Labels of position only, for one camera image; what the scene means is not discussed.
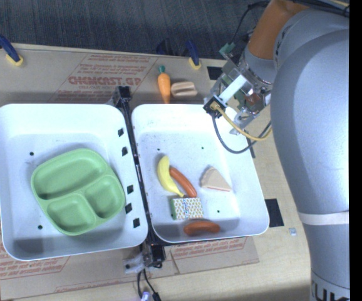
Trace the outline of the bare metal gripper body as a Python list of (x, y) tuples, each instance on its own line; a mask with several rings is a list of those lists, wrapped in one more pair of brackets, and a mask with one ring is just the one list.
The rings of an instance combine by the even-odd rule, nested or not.
[(270, 100), (272, 83), (262, 79), (249, 66), (244, 55), (227, 58), (211, 94), (223, 106), (237, 101), (237, 108), (248, 116), (256, 116)]

